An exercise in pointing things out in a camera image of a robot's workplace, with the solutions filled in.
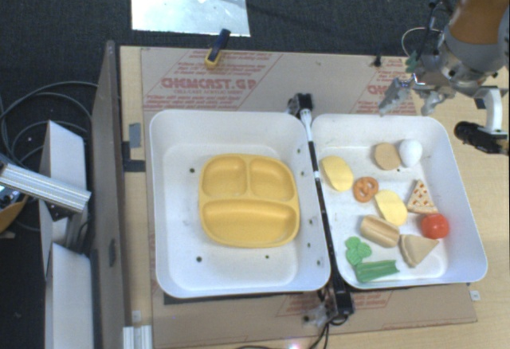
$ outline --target toy pizza slice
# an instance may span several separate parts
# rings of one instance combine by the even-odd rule
[[[438,243],[438,240],[433,240],[432,238],[403,234],[400,237],[400,251],[402,252],[404,261],[410,267],[416,267],[429,255]]]
[[[407,201],[407,209],[413,213],[433,214],[439,213],[437,207],[430,198],[429,191],[425,183],[421,180],[416,181],[416,186],[411,192]]]

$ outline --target toy egg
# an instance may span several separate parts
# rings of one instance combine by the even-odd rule
[[[398,147],[398,153],[405,167],[413,167],[420,162],[423,147],[416,139],[404,139]]]

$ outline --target white tray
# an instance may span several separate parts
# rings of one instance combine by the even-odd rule
[[[178,298],[302,292],[322,288],[331,268],[308,140],[295,117],[271,112],[167,110],[151,121],[155,260],[159,285]],[[202,166],[227,153],[264,155],[287,164],[300,200],[300,230],[268,249],[220,245],[198,212]]]
[[[473,219],[461,176],[445,129],[436,120],[422,116],[319,116],[312,124],[316,154],[320,161],[337,155],[351,167],[355,179],[372,176],[379,189],[392,190],[406,202],[414,180],[421,179],[439,211],[450,224],[449,235],[416,268],[402,259],[399,247],[385,249],[362,238],[372,248],[364,261],[396,260],[399,273],[369,283],[359,283],[345,257],[345,241],[360,236],[359,225],[366,214],[378,215],[375,201],[357,202],[352,191],[338,192],[323,181],[324,200],[340,274],[350,285],[361,288],[397,288],[425,284],[474,282],[484,277],[487,258]],[[420,163],[412,168],[383,171],[375,165],[373,148],[381,142],[398,145],[403,139],[417,139],[423,146]],[[422,216],[409,213],[400,233],[421,235]]]

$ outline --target toy tomato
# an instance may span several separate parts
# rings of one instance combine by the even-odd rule
[[[442,214],[427,214],[422,220],[422,232],[428,238],[446,237],[449,232],[448,221]]]

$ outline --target yellow plate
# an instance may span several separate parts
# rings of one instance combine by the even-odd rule
[[[215,156],[200,174],[198,204],[206,234],[233,247],[277,247],[300,227],[296,184],[281,161],[258,155]]]

